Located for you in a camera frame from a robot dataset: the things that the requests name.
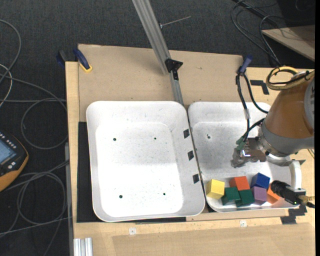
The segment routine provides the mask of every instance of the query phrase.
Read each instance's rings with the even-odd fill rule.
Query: orange and black device
[[[18,177],[28,159],[29,154],[20,141],[0,129],[0,192]]]

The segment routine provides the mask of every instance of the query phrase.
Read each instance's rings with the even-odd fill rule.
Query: toy block
[[[267,189],[264,187],[253,186],[251,191],[256,205],[262,205],[267,201]]]
[[[235,204],[240,201],[240,195],[236,187],[226,187],[224,189],[224,196],[221,198],[224,206]]]
[[[270,204],[274,204],[276,201],[278,201],[280,198],[279,195],[275,194],[272,190],[271,187],[269,186],[267,192],[266,192],[266,200]]]
[[[236,187],[239,191],[249,190],[249,182],[246,176],[234,177],[229,181],[230,187]]]
[[[262,173],[258,172],[256,175],[252,177],[251,180],[251,188],[256,186],[264,189],[269,188],[270,178]]]
[[[255,202],[251,189],[240,190],[239,195],[241,200],[235,203],[236,207],[249,206]]]
[[[220,199],[225,194],[225,183],[220,180],[212,179],[206,184],[207,197]]]

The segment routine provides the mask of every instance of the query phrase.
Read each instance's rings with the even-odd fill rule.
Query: yellow block
[[[207,197],[220,199],[225,194],[225,183],[220,180],[212,179],[206,184]]]

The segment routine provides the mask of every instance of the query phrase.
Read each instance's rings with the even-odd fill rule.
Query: blue block
[[[270,178],[262,173],[258,172],[252,177],[250,188],[256,186],[264,189],[268,189]]]

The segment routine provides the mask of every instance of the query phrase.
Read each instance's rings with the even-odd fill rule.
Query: orange block
[[[276,201],[278,201],[280,196],[277,194],[273,193],[271,190],[271,187],[269,186],[267,192],[266,192],[266,201],[269,202],[270,204],[274,204]]]
[[[234,177],[229,181],[230,187],[236,187],[239,191],[249,190],[250,185],[246,176]]]

